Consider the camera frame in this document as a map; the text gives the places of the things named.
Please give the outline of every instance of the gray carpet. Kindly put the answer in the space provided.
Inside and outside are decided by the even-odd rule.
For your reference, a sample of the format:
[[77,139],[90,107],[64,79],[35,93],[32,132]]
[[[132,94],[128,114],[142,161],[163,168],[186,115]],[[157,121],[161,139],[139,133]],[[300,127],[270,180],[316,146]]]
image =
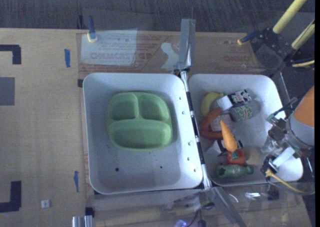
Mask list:
[[[196,19],[197,32],[245,32],[273,26],[293,0],[0,0],[0,28],[85,29],[93,17],[96,30],[138,28],[179,31],[181,18]],[[315,16],[308,0],[285,30],[295,39]],[[304,47],[314,55],[312,38]],[[314,84],[314,71],[283,72],[289,96],[303,95]],[[315,197],[305,199],[315,226]]]

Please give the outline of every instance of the black tape marking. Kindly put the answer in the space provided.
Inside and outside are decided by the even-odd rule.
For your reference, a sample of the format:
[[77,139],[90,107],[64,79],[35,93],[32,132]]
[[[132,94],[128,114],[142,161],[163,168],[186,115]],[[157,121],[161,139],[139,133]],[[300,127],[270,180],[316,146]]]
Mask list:
[[86,207],[85,208],[85,215],[86,216],[92,216],[93,218],[95,217],[95,211],[92,207]]
[[12,64],[21,64],[21,47],[19,45],[0,45],[0,51],[12,51]]
[[190,111],[193,111],[193,110],[194,110],[194,107],[193,107],[193,105],[192,105],[190,92],[186,92],[186,98],[187,98],[187,100],[188,100],[188,104],[189,104],[189,109],[190,109]]
[[198,147],[198,152],[199,152],[199,157],[200,157],[200,163],[205,164],[205,157],[204,157],[204,153],[202,151],[202,147],[201,147],[201,143],[198,141],[196,143],[196,146]]
[[15,105],[15,89],[14,77],[0,77],[0,106]]
[[10,188],[10,201],[0,203],[0,213],[19,211],[21,208],[21,181],[12,181]]
[[84,80],[83,79],[80,79],[80,78],[78,78],[78,87],[79,88],[82,88],[83,86],[84,86]]

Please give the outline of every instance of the blue tape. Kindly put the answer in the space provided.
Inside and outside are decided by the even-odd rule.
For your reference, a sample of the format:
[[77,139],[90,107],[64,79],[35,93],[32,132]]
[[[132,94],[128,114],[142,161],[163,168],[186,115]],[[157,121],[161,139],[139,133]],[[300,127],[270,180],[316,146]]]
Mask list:
[[247,41],[253,40],[255,37],[259,36],[260,32],[258,30],[249,33],[247,36],[244,36],[240,39],[241,43],[245,43]]
[[78,171],[74,171],[73,180],[75,183],[76,192],[78,193],[79,192],[79,172]]
[[70,58],[70,50],[69,49],[64,50],[64,60],[65,60],[66,67],[67,68],[71,67],[70,66],[71,58]]

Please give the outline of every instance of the red toy item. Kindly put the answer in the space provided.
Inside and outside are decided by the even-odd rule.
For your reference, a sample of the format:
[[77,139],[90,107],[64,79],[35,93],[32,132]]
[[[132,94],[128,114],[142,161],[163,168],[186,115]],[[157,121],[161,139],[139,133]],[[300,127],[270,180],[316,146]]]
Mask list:
[[200,124],[200,136],[206,138],[206,139],[211,139],[211,140],[222,140],[222,132],[217,131],[213,132],[211,129],[211,122],[214,120],[216,117],[221,115],[222,110],[221,108],[214,108],[212,111],[208,113],[207,116],[203,119],[203,121]]
[[246,162],[246,158],[243,150],[237,149],[235,153],[237,154],[238,158],[232,159],[232,152],[231,151],[227,152],[226,160],[228,161],[228,164],[232,164],[232,165],[236,164],[241,166],[244,165]]

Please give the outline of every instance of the green bottle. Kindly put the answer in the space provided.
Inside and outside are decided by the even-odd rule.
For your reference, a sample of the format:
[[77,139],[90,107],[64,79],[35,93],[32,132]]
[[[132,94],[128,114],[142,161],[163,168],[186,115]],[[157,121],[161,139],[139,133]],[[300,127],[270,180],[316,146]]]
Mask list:
[[218,178],[236,178],[244,175],[252,175],[254,168],[252,166],[241,166],[237,164],[218,165],[215,172]]

